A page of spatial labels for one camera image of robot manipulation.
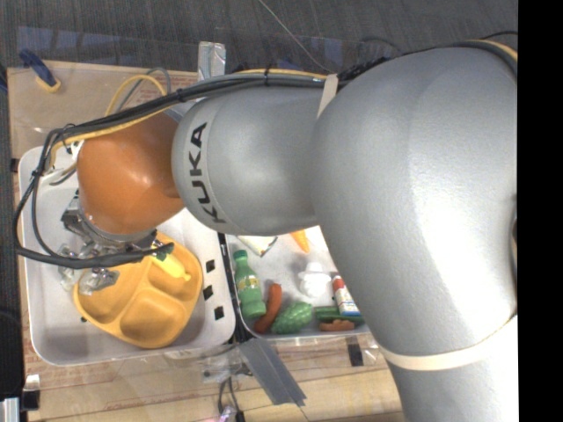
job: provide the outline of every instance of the white tray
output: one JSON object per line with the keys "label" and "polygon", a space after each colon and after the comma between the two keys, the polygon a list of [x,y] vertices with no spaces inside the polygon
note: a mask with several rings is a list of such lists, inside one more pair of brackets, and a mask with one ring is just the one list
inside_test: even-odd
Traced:
{"label": "white tray", "polygon": [[[71,164],[71,157],[59,150],[56,166]],[[19,163],[20,191],[26,189],[40,156],[40,148],[31,149]],[[47,244],[57,251],[61,244],[78,247],[78,237],[67,231],[61,216],[77,189],[76,176],[58,186],[41,186],[37,201],[40,233]],[[22,214],[22,239],[26,248],[43,251],[33,235],[30,204]],[[203,289],[211,286],[213,294],[200,296],[192,317],[182,334],[170,346],[145,350],[123,342],[92,324],[81,321],[72,295],[61,284],[57,266],[25,259],[27,300],[33,348],[46,362],[77,365],[142,357],[179,350],[208,349],[225,343],[235,328],[235,313],[231,304],[221,247],[217,233],[208,229],[186,209],[157,227],[161,232],[185,245],[201,263]]]}
{"label": "white tray", "polygon": [[[312,227],[305,231],[309,239],[311,251],[304,253],[291,235],[278,236],[274,245],[267,253],[259,257],[244,245],[236,236],[228,235],[227,247],[230,251],[229,258],[237,250],[246,250],[248,252],[248,265],[253,269],[260,280],[260,288],[262,291],[262,299],[267,301],[267,292],[270,284],[278,283],[281,285],[282,298],[281,309],[283,311],[293,302],[307,302],[313,308],[323,306],[335,306],[333,299],[333,285],[331,282],[325,284],[325,292],[318,297],[309,297],[299,289],[301,280],[297,276],[305,270],[307,263],[312,261],[318,262],[323,267],[323,272],[333,277],[338,273],[330,252],[325,244],[325,239],[321,233],[320,227]],[[236,270],[236,265],[232,265],[232,272]],[[299,342],[301,338],[327,338],[350,336],[359,333],[369,332],[366,324],[357,326],[353,331],[321,331],[318,327],[319,321],[314,316],[311,322],[302,328],[297,334],[274,334],[268,332],[260,334],[253,329],[254,320],[243,319],[245,328],[256,338],[265,338],[268,340],[289,340],[294,339]]]}

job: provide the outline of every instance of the dark gray carpet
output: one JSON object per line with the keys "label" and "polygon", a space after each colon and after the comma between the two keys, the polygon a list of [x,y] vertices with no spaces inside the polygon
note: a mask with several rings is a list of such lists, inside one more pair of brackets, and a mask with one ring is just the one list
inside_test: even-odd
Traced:
{"label": "dark gray carpet", "polygon": [[[518,0],[263,1],[318,62],[336,71],[371,55],[518,29]],[[0,61],[6,67],[18,66],[18,51],[29,47],[45,59],[194,70],[194,46],[214,40],[227,45],[228,69],[287,62],[320,71],[257,0],[0,0],[0,26]],[[315,38],[329,41],[319,44]],[[517,47],[513,34],[495,39]],[[19,298],[10,231],[10,160],[7,99],[2,96],[0,400],[19,386],[22,370],[18,327],[11,317],[19,317]]]}

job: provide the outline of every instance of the black cable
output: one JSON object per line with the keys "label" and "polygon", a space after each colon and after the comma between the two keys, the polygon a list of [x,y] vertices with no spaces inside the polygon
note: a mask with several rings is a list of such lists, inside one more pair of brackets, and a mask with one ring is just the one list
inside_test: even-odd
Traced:
{"label": "black cable", "polygon": [[[323,86],[323,81],[303,76],[280,76],[278,74],[271,74],[268,78],[268,84],[270,86],[320,88]],[[251,74],[241,74],[240,76],[211,79],[207,82],[197,83],[189,88],[178,89],[171,95],[156,98],[150,102],[116,114],[111,114],[96,120],[90,120],[80,125],[68,124],[65,128],[56,128],[50,131],[43,145],[39,163],[33,171],[31,183],[24,192],[12,221],[12,232],[15,238],[16,253],[29,259],[73,269],[91,268],[96,266],[113,267],[125,263],[140,261],[150,254],[169,253],[173,248],[173,244],[166,244],[156,249],[126,251],[123,253],[113,253],[86,259],[68,258],[53,251],[53,249],[51,249],[42,238],[39,230],[39,224],[37,222],[37,196],[39,193],[40,176],[46,171],[46,164],[51,156],[52,148],[58,142],[65,142],[66,139],[70,137],[106,128],[117,127],[129,121],[137,120],[143,116],[151,115],[159,109],[166,108],[179,101],[187,101],[200,97],[212,98],[216,95],[224,94],[225,92],[239,91],[248,87],[261,85],[264,85],[264,80],[263,76],[260,75],[252,76]],[[47,255],[23,247],[18,239],[19,219],[30,196],[32,197],[31,218],[33,233],[40,246],[48,253]]]}
{"label": "black cable", "polygon": [[493,33],[493,34],[488,34],[487,36],[484,36],[482,38],[479,38],[480,40],[487,40],[487,39],[492,39],[492,38],[497,38],[499,36],[507,36],[507,35],[512,35],[512,36],[517,36],[518,35],[518,31],[515,30],[505,30],[502,32],[497,32],[497,33]]}
{"label": "black cable", "polygon": [[223,414],[224,411],[224,407],[223,407],[223,392],[225,390],[225,385],[227,384],[227,380],[221,382],[221,385],[219,386],[219,400],[217,402],[217,409],[219,410],[219,414]]}
{"label": "black cable", "polygon": [[[172,81],[170,79],[170,74],[168,73],[168,70],[161,68],[161,67],[155,67],[153,69],[147,70],[145,72],[145,75],[150,75],[154,72],[161,72],[165,76],[166,94],[170,94],[172,92]],[[143,82],[142,79],[139,79],[139,80],[136,81],[135,85],[131,88],[131,90],[127,93],[127,95],[121,100],[121,103],[117,107],[117,111],[119,111],[127,103],[127,101],[133,95],[133,92],[135,92],[135,90],[141,85],[142,82]]]}
{"label": "black cable", "polygon": [[456,44],[452,44],[452,47],[468,47],[468,48],[477,48],[478,50],[484,50],[486,52],[492,53],[498,56],[500,59],[504,61],[504,63],[510,67],[510,70],[514,74],[516,78],[518,78],[518,63],[517,61],[510,55],[509,52],[503,50],[502,48],[491,44],[490,42],[484,42],[481,40],[467,40],[464,42],[458,42]]}
{"label": "black cable", "polygon": [[378,66],[379,64],[383,64],[384,62],[389,61],[390,58],[378,58],[373,61],[364,62],[362,64],[354,64],[353,66],[349,67],[348,69],[342,70],[338,75],[339,82],[349,82],[356,78],[357,76],[361,75],[364,72],[367,72],[370,69]]}
{"label": "black cable", "polygon": [[365,38],[360,39],[360,42],[373,42],[373,41],[383,42],[384,44],[387,44],[388,46],[394,48],[399,55],[403,54],[403,50],[401,50],[401,48],[397,44],[394,44],[393,42],[387,40],[386,38],[382,38],[380,36],[367,36]]}
{"label": "black cable", "polygon": [[230,391],[230,395],[232,396],[232,401],[235,404],[235,409],[237,410],[237,412],[240,412],[240,408],[238,407],[238,401],[237,398],[235,397],[235,392],[233,391],[232,388],[232,375],[229,375],[229,391]]}
{"label": "black cable", "polygon": [[72,177],[75,173],[77,173],[77,168],[73,167],[71,171],[69,171],[64,177],[60,178],[57,181],[54,181],[53,183],[49,183],[50,186],[59,186],[62,183],[64,183],[66,180],[68,180],[70,177]]}

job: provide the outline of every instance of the yellow cable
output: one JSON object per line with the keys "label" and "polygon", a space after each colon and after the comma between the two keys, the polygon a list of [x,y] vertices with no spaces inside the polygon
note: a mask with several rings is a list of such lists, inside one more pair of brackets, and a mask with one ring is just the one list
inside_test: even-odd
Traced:
{"label": "yellow cable", "polygon": [[[131,82],[134,81],[139,81],[139,80],[148,80],[150,82],[152,82],[160,91],[160,93],[164,96],[166,95],[166,91],[165,88],[162,87],[162,85],[158,82],[157,79],[155,79],[153,76],[150,75],[135,75],[135,76],[131,76],[130,78],[128,78],[127,80],[125,80],[121,86],[117,89],[117,91],[114,93],[112,100],[109,103],[109,106],[106,109],[106,112],[104,114],[104,116],[107,116],[111,113],[113,106],[115,105],[115,102],[117,101],[117,99],[119,98],[119,96],[123,93],[123,91],[125,90],[125,88],[127,87],[128,84],[130,84]],[[67,139],[63,141],[59,141],[58,143],[56,143],[53,148],[51,149],[51,155],[50,155],[50,160],[49,160],[49,164],[48,167],[51,168],[53,167],[53,164],[55,162],[55,157],[56,157],[56,152],[57,150],[62,147],[65,144],[71,144],[73,142],[77,142],[77,141],[83,141],[85,139],[91,139],[93,137],[98,137],[98,136],[102,136],[102,135],[109,135],[110,133],[114,133],[116,131],[125,129],[127,127],[131,127],[139,122],[142,122],[143,120],[147,120],[149,117],[152,117],[155,114],[161,113],[162,111],[164,111],[165,109],[167,109],[168,107],[170,107],[172,105],[169,105],[165,108],[159,109],[158,111],[155,111],[154,113],[148,114],[146,116],[143,116],[139,119],[134,119],[131,120],[127,123],[121,124],[121,125],[117,125],[115,127],[111,127],[111,128],[104,128],[98,131],[92,131],[90,133],[83,133],[81,135],[76,135],[76,136],[71,136]]]}
{"label": "yellow cable", "polygon": [[163,96],[166,95],[165,88],[162,87],[162,84],[160,84],[155,77],[150,76],[150,75],[134,75],[134,76],[131,76],[130,78],[125,80],[121,84],[121,86],[118,88],[118,90],[114,93],[114,95],[112,97],[112,101],[109,102],[109,106],[107,107],[106,113],[104,114],[105,116],[109,115],[112,112],[113,107],[115,106],[115,102],[117,101],[117,99],[119,98],[121,93],[125,90],[127,85],[134,82],[134,81],[139,81],[139,80],[149,80],[151,83],[153,83],[158,88],[158,90],[160,91],[160,93]]}
{"label": "yellow cable", "polygon": [[312,72],[304,72],[302,70],[290,70],[290,69],[252,69],[252,70],[241,70],[237,72],[238,74],[263,74],[268,71],[272,74],[285,74],[285,75],[300,75],[300,76],[311,76],[313,78],[318,78],[319,80],[326,79],[326,75],[315,74]]}
{"label": "yellow cable", "polygon": [[504,44],[501,44],[499,42],[494,42],[493,40],[480,40],[479,42],[485,42],[487,44],[491,44],[499,48],[503,52],[508,53],[512,57],[512,59],[515,60],[516,62],[518,61],[518,53],[514,51],[512,48],[510,48],[509,46],[505,46]]}
{"label": "yellow cable", "polygon": [[83,140],[86,140],[86,139],[91,139],[93,137],[109,135],[109,134],[114,133],[116,131],[120,131],[122,129],[132,127],[133,125],[135,125],[139,122],[147,120],[149,117],[152,117],[155,114],[161,113],[162,111],[168,109],[170,106],[172,106],[172,105],[169,105],[165,108],[161,108],[161,109],[155,111],[154,113],[147,114],[146,116],[142,116],[139,119],[130,120],[129,122],[126,122],[126,123],[123,123],[123,124],[120,124],[120,125],[116,125],[115,127],[104,128],[104,129],[101,129],[101,130],[98,130],[98,131],[91,131],[90,133],[82,133],[81,135],[71,136],[71,137],[65,139],[64,142],[63,141],[57,142],[56,144],[53,145],[53,148],[51,149],[51,155],[50,155],[50,158],[49,158],[48,168],[53,167],[53,164],[55,163],[55,157],[56,157],[55,153],[63,145],[71,144],[71,143],[77,142],[77,141],[83,141]]}

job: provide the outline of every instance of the blue object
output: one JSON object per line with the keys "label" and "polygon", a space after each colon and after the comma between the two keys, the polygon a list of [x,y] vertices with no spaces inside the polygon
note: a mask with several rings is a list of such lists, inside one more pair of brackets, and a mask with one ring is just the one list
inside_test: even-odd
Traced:
{"label": "blue object", "polygon": [[19,52],[19,57],[27,67],[33,68],[37,76],[49,87],[57,85],[57,81],[45,63],[34,52],[27,48],[23,48]]}
{"label": "blue object", "polygon": [[6,78],[6,69],[0,62],[0,90],[8,93],[8,79]]}

